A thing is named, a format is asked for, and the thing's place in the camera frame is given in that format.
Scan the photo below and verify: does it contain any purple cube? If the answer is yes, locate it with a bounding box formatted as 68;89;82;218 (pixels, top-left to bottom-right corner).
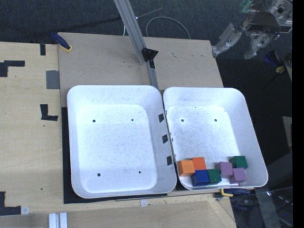
228;167;247;184
215;161;234;179

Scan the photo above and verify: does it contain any blue cube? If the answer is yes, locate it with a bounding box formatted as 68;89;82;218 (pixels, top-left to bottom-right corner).
190;170;211;187

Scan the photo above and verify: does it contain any orange cube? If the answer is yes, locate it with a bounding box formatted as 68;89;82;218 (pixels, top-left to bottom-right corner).
177;160;196;177
191;157;207;171

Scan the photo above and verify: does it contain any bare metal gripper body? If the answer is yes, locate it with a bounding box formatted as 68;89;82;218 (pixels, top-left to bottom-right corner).
241;0;293;37

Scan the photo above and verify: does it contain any white plastic tray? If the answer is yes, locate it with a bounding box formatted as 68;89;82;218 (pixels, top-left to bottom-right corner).
66;85;178;199
162;86;269;191

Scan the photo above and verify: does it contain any green cube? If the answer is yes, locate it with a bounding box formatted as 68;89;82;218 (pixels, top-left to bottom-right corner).
228;155;248;170
207;169;222;185

